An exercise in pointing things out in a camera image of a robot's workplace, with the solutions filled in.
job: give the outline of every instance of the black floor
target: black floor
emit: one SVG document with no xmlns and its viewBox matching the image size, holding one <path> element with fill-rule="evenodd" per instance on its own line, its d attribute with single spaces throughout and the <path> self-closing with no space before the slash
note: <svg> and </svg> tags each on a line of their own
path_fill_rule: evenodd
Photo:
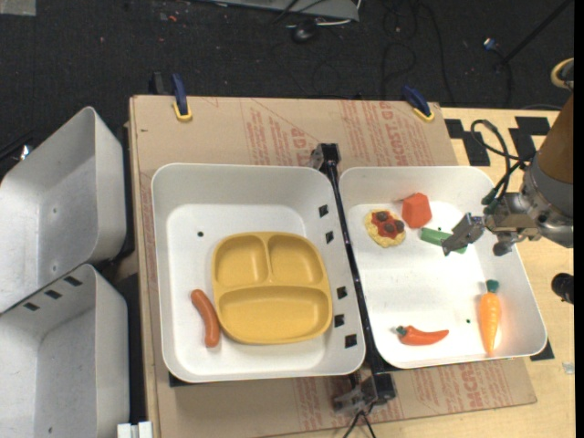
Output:
<svg viewBox="0 0 584 438">
<path fill-rule="evenodd" d="M 299 15 L 274 23 L 278 13 L 194 1 L 36 0 L 36 16 L 0 14 L 0 151 L 27 133 L 39 143 L 87 105 L 118 128 L 153 71 L 180 73 L 197 96 L 400 99 L 408 83 L 444 106 L 559 108 L 568 92 L 550 72 L 574 57 L 573 2 L 510 69 L 495 71 L 500 56 L 483 41 L 508 54 L 565 1 L 366 0 L 359 23 L 321 27 L 300 45 L 286 28 Z"/>
</svg>

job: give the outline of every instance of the blue clamp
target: blue clamp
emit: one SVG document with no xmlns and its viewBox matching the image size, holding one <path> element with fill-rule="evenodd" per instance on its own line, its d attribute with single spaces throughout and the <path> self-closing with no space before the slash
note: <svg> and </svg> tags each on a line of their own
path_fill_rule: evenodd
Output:
<svg viewBox="0 0 584 438">
<path fill-rule="evenodd" d="M 412 88 L 404 84 L 401 88 L 401 93 L 405 99 L 413 106 L 413 112 L 424 121 L 434 120 L 434 113 L 430 110 L 430 106 L 424 96 L 416 88 Z"/>
<path fill-rule="evenodd" d="M 179 121 L 189 121 L 193 118 L 191 108 L 186 100 L 186 89 L 184 88 L 183 79 L 178 73 L 172 73 L 172 94 L 175 101 L 172 106 L 174 113 Z"/>
</svg>

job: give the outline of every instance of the sausage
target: sausage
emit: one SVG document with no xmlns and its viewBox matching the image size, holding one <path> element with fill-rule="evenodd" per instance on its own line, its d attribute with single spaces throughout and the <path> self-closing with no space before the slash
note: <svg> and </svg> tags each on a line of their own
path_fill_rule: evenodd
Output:
<svg viewBox="0 0 584 438">
<path fill-rule="evenodd" d="M 219 327 L 219 318 L 215 308 L 209 300 L 209 297 L 201 289 L 195 289 L 191 292 L 191 301 L 198 310 L 204 323 L 204 345 L 215 347 L 219 344 L 221 329 Z"/>
</svg>

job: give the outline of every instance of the red chili pepper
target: red chili pepper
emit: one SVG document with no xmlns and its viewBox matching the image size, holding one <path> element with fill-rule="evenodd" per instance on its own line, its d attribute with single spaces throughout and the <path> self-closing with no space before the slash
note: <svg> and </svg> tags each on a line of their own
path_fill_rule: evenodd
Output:
<svg viewBox="0 0 584 438">
<path fill-rule="evenodd" d="M 408 346 L 429 346 L 444 339 L 450 332 L 448 329 L 441 331 L 420 331 L 414 326 L 399 326 L 397 329 L 400 341 Z"/>
</svg>

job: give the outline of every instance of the white tray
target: white tray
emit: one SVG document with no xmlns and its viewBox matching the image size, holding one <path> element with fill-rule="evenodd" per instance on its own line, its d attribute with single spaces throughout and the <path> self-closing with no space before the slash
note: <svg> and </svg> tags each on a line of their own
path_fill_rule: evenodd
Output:
<svg viewBox="0 0 584 438">
<path fill-rule="evenodd" d="M 340 194 L 373 337 L 391 365 L 410 369 L 522 357 L 546 346 L 546 328 L 516 247 L 494 256 L 496 237 L 485 231 L 464 254 L 444 256 L 440 246 L 421 240 L 420 229 L 406 225 L 401 245 L 382 248 L 363 224 L 371 209 L 387 207 L 401 215 L 400 200 L 424 193 L 433 212 L 426 227 L 450 233 L 464 214 L 482 215 L 481 199 L 493 186 L 482 171 L 465 166 L 363 167 L 341 175 Z M 494 357 L 486 356 L 477 324 L 487 279 L 501 285 L 503 317 Z M 411 347 L 400 343 L 395 332 L 400 325 L 450 333 L 432 346 Z"/>
<path fill-rule="evenodd" d="M 162 353 L 169 371 L 187 382 L 342 375 L 365 356 L 349 260 L 328 179 L 306 167 L 169 164 L 152 178 Z M 320 216 L 320 208 L 328 213 Z M 189 294 L 213 300 L 216 245 L 243 232 L 302 235 L 319 250 L 328 272 L 333 317 L 321 336 L 281 345 L 244 345 L 223 335 L 203 343 L 203 322 Z M 334 238 L 327 243 L 326 234 Z M 338 296 L 344 287 L 347 295 Z M 354 336 L 356 344 L 352 345 Z"/>
<path fill-rule="evenodd" d="M 0 317 L 0 436 L 111 438 L 130 415 L 123 297 L 89 265 Z"/>
<path fill-rule="evenodd" d="M 120 142 L 87 107 L 0 184 L 0 313 L 126 236 Z"/>
</svg>

